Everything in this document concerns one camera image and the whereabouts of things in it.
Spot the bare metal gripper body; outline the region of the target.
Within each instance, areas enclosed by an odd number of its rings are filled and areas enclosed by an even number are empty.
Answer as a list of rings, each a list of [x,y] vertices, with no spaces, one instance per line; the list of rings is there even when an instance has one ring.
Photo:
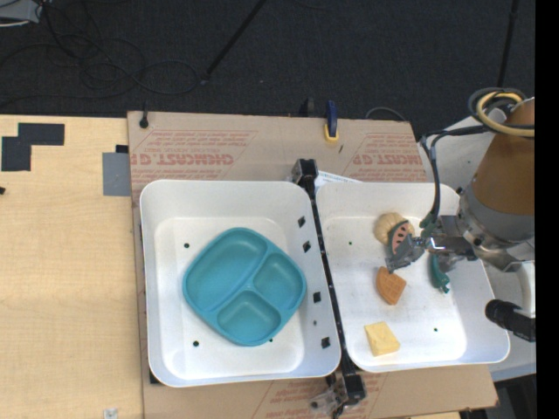
[[[438,258],[442,272],[453,270],[461,261],[480,260],[502,272],[516,272],[523,265],[535,264],[531,238],[499,237],[462,214],[438,218],[431,232],[430,253]]]

